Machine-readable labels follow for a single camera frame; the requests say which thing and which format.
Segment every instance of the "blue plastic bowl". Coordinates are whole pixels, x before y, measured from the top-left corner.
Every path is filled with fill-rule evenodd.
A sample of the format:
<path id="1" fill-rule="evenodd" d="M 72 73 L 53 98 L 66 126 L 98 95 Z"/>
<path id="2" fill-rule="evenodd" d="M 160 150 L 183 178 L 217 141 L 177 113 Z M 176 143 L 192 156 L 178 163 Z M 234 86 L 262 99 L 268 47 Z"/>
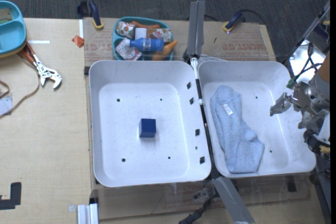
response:
<path id="1" fill-rule="evenodd" d="M 19 8 L 9 1 L 0 1 L 0 9 L 9 8 L 12 20 L 0 24 L 0 58 L 16 54 L 26 44 L 26 26 Z"/>
<path id="2" fill-rule="evenodd" d="M 165 24 L 164 22 L 161 22 L 159 20 L 153 20 L 153 19 L 148 19 L 148 18 L 143 18 L 143 17 L 122 17 L 121 19 L 117 20 L 117 22 L 114 25 L 114 29 L 113 29 L 113 35 L 112 35 L 112 49 L 113 49 L 113 54 L 114 56 L 118 59 L 118 60 L 124 60 L 119 53 L 115 50 L 116 46 L 119 45 L 119 43 L 125 38 L 122 36 L 119 36 L 116 32 L 116 27 L 118 25 L 118 23 L 120 21 L 126 22 L 126 23 L 130 23 L 132 21 L 137 21 L 140 24 L 143 25 L 155 25 L 155 24 L 159 24 L 161 28 L 170 28 L 167 24 Z M 174 41 L 173 38 L 173 33 L 171 34 L 171 41 Z M 171 61 L 173 59 L 174 56 L 174 51 L 172 51 L 169 55 L 167 55 L 167 57 L 164 59 L 165 61 Z M 142 61 L 151 61 L 152 60 L 152 54 L 146 54 L 146 55 L 142 55 L 139 60 Z"/>

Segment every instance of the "table surface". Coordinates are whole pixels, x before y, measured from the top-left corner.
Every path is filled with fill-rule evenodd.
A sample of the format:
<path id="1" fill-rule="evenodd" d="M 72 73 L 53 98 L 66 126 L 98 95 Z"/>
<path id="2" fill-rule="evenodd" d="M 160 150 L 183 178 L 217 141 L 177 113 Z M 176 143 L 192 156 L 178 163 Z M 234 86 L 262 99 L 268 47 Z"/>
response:
<path id="1" fill-rule="evenodd" d="M 76 223 L 72 208 L 88 204 L 92 175 L 85 50 L 71 41 L 80 34 L 79 20 L 25 18 L 25 23 L 28 40 L 50 41 L 32 46 L 42 63 L 56 69 L 63 81 L 57 90 L 47 81 L 10 116 L 0 119 L 2 199 L 9 198 L 11 183 L 22 183 L 21 205 L 0 210 L 0 223 Z M 188 22 L 179 24 L 187 31 Z M 0 59 L 0 78 L 9 84 L 13 104 L 33 91 L 39 83 L 36 74 L 17 55 Z M 315 188 L 309 181 L 306 186 L 305 199 L 254 204 L 248 209 L 256 223 L 323 223 Z M 102 223 L 178 223 L 190 213 Z M 205 211 L 196 223 L 232 223 L 232 219 L 225 208 L 217 208 Z"/>

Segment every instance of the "folded cloth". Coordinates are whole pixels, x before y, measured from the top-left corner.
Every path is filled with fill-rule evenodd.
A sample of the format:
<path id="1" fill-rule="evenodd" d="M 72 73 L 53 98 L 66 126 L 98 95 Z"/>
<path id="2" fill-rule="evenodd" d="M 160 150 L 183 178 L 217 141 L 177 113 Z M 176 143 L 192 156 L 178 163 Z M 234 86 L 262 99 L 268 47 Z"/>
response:
<path id="1" fill-rule="evenodd" d="M 220 86 L 210 99 L 211 114 L 229 172 L 254 173 L 265 146 L 242 119 L 241 107 L 240 94 L 228 86 Z"/>

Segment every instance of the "dark blue block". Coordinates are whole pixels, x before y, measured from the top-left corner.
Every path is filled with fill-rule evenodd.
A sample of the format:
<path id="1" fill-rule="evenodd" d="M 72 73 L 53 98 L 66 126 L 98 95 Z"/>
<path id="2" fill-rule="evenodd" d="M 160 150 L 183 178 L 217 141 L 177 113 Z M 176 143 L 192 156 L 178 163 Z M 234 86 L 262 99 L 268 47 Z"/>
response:
<path id="1" fill-rule="evenodd" d="M 155 137 L 156 134 L 156 120 L 141 119 L 139 123 L 140 137 Z"/>

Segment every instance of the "blue bottle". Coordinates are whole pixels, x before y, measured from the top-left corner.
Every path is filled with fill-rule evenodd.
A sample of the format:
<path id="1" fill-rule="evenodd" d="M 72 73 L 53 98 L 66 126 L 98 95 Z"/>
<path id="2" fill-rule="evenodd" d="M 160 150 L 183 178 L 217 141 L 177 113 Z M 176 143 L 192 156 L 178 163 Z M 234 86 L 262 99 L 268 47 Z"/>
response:
<path id="1" fill-rule="evenodd" d="M 125 44 L 135 47 L 140 51 L 163 51 L 163 39 L 139 38 L 137 40 L 125 40 Z"/>

